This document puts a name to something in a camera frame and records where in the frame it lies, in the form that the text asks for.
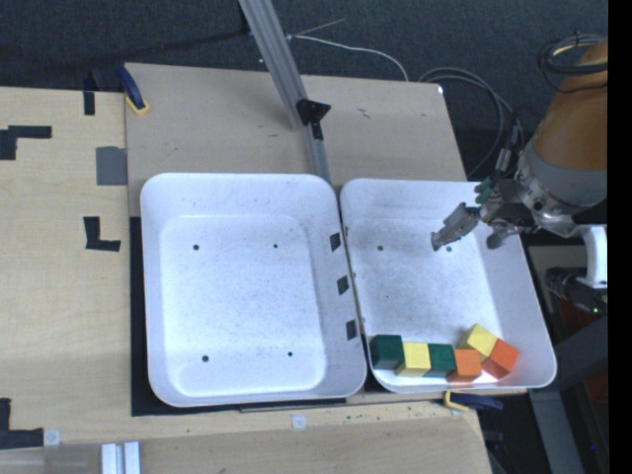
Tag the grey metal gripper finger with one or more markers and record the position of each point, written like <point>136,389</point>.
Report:
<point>499,237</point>
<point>454,227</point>

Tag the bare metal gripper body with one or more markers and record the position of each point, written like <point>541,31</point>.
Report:
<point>513,208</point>

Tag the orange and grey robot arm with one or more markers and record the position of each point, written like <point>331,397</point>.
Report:
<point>573,131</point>

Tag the white plastic tray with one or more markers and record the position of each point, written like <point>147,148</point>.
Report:
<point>247,289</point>
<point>424,289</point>

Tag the yellow cube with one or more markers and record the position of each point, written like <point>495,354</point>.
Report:
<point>416,357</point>
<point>480,339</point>

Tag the orange cube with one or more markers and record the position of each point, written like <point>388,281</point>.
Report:
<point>466,363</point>
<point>502,357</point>

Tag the green cube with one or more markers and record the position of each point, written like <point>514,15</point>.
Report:
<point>386,349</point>
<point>442,358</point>

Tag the brown cardboard board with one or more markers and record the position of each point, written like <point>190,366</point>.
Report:
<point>222,131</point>

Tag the black cylinder on white bracket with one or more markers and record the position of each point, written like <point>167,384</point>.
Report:
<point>595,260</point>

